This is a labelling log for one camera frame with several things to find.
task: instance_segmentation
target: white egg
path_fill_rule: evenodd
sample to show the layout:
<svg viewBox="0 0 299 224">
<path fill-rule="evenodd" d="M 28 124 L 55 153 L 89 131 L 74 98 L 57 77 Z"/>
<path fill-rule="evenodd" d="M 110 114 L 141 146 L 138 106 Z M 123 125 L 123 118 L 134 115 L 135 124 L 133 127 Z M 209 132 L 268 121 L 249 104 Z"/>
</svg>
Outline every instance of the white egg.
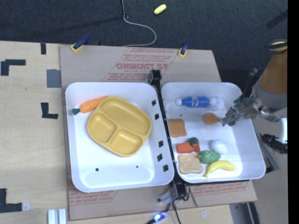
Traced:
<svg viewBox="0 0 299 224">
<path fill-rule="evenodd" d="M 214 140 L 211 143 L 211 149 L 219 154 L 227 154 L 228 153 L 228 147 L 225 142 L 222 140 Z"/>
</svg>

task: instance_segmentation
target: toy water bottle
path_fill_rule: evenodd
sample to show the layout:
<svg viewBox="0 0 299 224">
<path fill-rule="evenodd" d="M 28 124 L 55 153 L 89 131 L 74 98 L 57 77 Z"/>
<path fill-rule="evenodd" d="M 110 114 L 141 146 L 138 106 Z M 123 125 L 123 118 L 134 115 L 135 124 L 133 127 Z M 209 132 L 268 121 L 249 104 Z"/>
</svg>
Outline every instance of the toy water bottle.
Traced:
<svg viewBox="0 0 299 224">
<path fill-rule="evenodd" d="M 209 99 L 205 96 L 190 96 L 185 99 L 177 99 L 176 100 L 177 105 L 185 105 L 190 108 L 196 108 L 196 107 L 208 107 L 209 106 Z"/>
</svg>

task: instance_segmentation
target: yellow plate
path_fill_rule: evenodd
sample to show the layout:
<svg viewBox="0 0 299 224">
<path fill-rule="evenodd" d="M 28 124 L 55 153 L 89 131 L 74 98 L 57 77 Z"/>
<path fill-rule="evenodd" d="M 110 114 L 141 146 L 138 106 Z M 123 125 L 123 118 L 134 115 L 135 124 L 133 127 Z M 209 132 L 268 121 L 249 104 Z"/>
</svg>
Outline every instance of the yellow plate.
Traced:
<svg viewBox="0 0 299 224">
<path fill-rule="evenodd" d="M 119 97 L 107 97 L 91 114 L 89 136 L 102 147 L 119 156 L 132 156 L 150 135 L 149 116 Z"/>
</svg>

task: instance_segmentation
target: toy banana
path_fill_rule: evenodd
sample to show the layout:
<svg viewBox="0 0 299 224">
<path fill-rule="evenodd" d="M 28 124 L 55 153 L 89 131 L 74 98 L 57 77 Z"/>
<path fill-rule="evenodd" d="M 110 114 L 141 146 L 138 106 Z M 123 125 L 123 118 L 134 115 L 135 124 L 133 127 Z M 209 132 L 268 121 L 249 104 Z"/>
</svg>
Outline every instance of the toy banana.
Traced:
<svg viewBox="0 0 299 224">
<path fill-rule="evenodd" d="M 235 167 L 234 165 L 226 160 L 218 160 L 216 162 L 210 163 L 207 166 L 207 170 L 206 170 L 206 174 L 204 175 L 204 177 L 208 177 L 209 174 L 211 174 L 212 172 L 218 170 L 218 169 L 224 169 L 226 171 L 234 171 Z"/>
</svg>

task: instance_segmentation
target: black carpet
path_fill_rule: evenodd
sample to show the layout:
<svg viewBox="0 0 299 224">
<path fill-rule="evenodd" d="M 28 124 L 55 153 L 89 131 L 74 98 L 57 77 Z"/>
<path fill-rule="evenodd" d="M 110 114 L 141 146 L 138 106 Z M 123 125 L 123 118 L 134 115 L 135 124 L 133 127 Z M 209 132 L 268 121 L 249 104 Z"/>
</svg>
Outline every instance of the black carpet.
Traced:
<svg viewBox="0 0 299 224">
<path fill-rule="evenodd" d="M 167 9 L 154 15 L 154 9 Z M 155 30 L 149 47 L 212 50 L 223 82 L 241 89 L 250 69 L 263 71 L 272 53 L 264 45 L 287 39 L 288 0 L 124 0 L 128 21 Z M 124 46 L 152 42 L 146 28 L 122 19 L 120 0 L 0 0 L 0 40 Z"/>
</svg>

